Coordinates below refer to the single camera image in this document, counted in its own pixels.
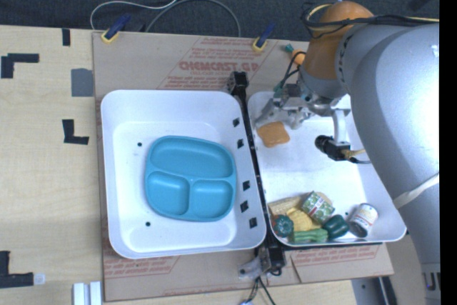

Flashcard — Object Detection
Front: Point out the white plastic tray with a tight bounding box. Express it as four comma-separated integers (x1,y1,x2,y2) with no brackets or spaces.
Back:
246,91,408,248
100,89,268,260

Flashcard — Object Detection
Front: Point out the blue divided plate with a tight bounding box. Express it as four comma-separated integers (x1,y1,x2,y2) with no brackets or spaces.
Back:
144,135,238,223

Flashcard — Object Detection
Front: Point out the dark green bell pepper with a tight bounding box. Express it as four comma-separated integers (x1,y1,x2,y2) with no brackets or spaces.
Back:
322,214,351,241

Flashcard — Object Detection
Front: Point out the black cylinder on white bracket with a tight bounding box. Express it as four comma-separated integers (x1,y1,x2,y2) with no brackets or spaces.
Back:
313,107,353,162

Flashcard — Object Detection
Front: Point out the white labelled can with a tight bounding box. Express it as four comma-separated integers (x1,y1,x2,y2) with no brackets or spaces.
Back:
348,202,379,239

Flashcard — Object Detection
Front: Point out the thin black rod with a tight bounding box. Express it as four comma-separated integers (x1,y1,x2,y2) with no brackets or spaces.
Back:
236,81,280,264

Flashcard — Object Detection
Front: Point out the yellow corn cob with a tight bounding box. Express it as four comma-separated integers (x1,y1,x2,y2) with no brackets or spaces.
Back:
285,207,322,233

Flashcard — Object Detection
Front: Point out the black block with thin wires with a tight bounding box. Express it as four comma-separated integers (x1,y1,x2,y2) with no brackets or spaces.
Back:
255,243,287,275
226,70,250,97

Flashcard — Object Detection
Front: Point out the brown cardboard board red print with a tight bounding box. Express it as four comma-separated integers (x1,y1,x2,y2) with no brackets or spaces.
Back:
91,31,396,303

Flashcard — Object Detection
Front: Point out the orange toast slice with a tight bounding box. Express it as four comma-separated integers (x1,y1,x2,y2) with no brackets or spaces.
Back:
256,121,291,149

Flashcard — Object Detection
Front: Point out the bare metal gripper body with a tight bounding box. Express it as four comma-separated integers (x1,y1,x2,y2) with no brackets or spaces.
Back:
272,82,351,120

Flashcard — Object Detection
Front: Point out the light green pea pod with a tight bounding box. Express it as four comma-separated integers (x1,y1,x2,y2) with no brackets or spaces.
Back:
287,227,330,245

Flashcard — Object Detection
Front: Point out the green labelled can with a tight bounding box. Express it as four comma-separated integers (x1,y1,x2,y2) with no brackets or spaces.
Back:
301,191,336,226

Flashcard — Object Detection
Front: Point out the beige bread slice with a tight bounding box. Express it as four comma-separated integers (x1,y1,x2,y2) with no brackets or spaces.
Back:
267,194,305,217

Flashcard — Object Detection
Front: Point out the dark green broccoli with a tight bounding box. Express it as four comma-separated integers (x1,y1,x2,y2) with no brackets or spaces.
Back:
272,214,295,239

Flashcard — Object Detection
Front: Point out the orange carrot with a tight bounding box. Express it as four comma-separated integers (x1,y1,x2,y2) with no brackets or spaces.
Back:
284,43,307,66

